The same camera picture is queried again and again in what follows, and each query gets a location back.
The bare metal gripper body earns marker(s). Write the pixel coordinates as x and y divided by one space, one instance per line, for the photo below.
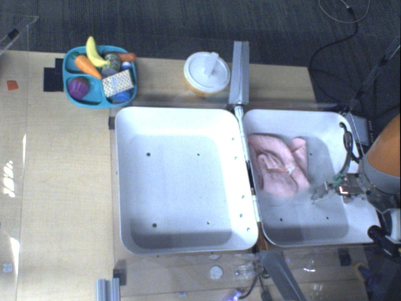
354 188

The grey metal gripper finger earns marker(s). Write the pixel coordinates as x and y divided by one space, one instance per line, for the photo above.
330 188
319 197

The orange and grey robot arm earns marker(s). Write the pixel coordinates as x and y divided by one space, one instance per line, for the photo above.
383 155

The white plastic tray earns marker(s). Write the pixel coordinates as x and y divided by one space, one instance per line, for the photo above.
181 183
300 224

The pink cloth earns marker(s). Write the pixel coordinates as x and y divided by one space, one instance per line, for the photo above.
279 165

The clear plastic bottle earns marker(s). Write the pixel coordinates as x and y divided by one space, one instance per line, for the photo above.
246 270

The white round cap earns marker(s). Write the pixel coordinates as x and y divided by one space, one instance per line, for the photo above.
216 272

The yellow cup with white lid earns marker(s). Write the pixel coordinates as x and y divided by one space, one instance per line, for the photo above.
205 72

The yellow patterned carton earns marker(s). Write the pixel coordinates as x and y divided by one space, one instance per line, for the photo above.
118 82

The orange sausage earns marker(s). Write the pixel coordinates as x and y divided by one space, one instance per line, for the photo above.
128 56

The blue divided plate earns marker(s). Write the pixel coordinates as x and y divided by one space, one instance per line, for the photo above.
94 97

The green can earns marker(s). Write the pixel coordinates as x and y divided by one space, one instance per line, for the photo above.
112 62

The purple grapes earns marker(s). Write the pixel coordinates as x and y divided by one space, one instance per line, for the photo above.
78 88

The orange carrot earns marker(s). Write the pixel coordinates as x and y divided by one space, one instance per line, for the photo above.
87 67

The yellow banana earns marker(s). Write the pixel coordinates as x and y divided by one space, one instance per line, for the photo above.
92 55

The black cylinder on white bracket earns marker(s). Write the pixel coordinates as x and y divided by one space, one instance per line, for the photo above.
383 235

